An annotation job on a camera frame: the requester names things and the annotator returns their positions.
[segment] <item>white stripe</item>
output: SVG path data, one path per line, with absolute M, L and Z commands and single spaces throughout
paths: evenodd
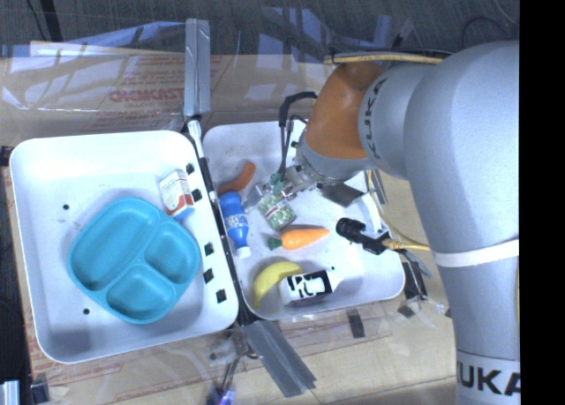
M 433 253 L 435 263 L 440 267 L 467 267 L 486 264 L 518 256 L 520 239 L 511 240 L 504 244 L 481 248 L 480 250 L 461 253 Z

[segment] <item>orange carrot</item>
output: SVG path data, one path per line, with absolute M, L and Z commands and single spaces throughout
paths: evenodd
M 329 229 L 309 228 L 309 229 L 289 229 L 285 231 L 280 239 L 270 237 L 268 247 L 271 250 L 282 246 L 287 250 L 296 250 L 307 246 L 329 234 Z
M 252 161 L 246 162 L 241 174 L 233 181 L 222 185 L 218 189 L 218 195 L 223 195 L 227 191 L 242 191 L 252 180 L 255 169 L 255 164 Z

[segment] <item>white tray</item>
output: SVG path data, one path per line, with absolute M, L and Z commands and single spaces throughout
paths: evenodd
M 196 169 L 189 175 L 191 188 L 203 198 L 183 224 L 199 242 L 200 270 L 164 318 L 144 326 L 127 323 L 72 282 L 67 252 L 80 230 L 114 199 L 133 196 L 162 207 L 159 180 L 188 163 Z M 37 341 L 50 358 L 76 363 L 115 355 L 221 331 L 236 319 L 236 291 L 187 138 L 148 131 L 32 139 L 14 149 L 11 174 Z M 207 244 L 214 249 L 209 255 Z M 202 273 L 210 268 L 214 278 L 205 283 Z
M 295 123 L 291 140 L 298 140 L 304 125 Z M 280 128 L 276 122 L 233 124 L 217 126 L 204 137 L 203 146 L 209 161 L 209 169 L 215 188 L 237 177 L 246 161 L 255 163 L 257 169 L 252 182 L 242 191 L 245 199 L 257 182 L 268 182 L 281 163 Z M 294 150 L 291 148 L 287 164 L 291 165 Z M 366 190 L 363 174 L 360 173 L 347 184 Z M 404 287 L 404 272 L 398 255 L 385 251 L 379 256 L 363 250 L 359 244 L 351 244 L 335 232 L 335 225 L 342 217 L 360 220 L 367 226 L 367 234 L 380 229 L 380 217 L 368 195 L 347 208 L 341 207 L 321 196 L 317 190 L 303 191 L 290 202 L 298 218 L 294 225 L 314 225 L 330 229 L 330 234 L 315 244 L 295 251 L 283 248 L 270 251 L 269 236 L 280 235 L 268 225 L 259 209 L 247 215 L 249 236 L 247 242 L 252 256 L 235 258 L 237 275 L 244 291 L 245 301 L 252 311 L 264 319 L 285 319 L 292 316 L 320 311 L 335 310 L 347 306 L 387 300 L 397 296 Z M 343 278 L 335 293 L 324 300 L 284 306 L 273 288 L 254 309 L 252 283 L 264 266 L 278 259 L 294 261 L 305 272 L 334 268 L 333 272 Z

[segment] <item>blue water bottle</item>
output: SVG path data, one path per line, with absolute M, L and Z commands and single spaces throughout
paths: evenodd
M 223 222 L 226 225 L 228 236 L 236 245 L 236 255 L 247 258 L 251 250 L 247 245 L 247 233 L 249 223 L 245 216 L 244 208 L 241 206 L 241 197 L 236 191 L 228 191 L 220 196 L 220 208 L 222 209 Z

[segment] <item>blue plate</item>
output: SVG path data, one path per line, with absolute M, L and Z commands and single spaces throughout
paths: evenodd
M 79 288 L 106 310 L 134 324 L 149 324 L 184 294 L 200 267 L 200 248 L 158 207 L 121 198 L 80 232 L 67 266 Z

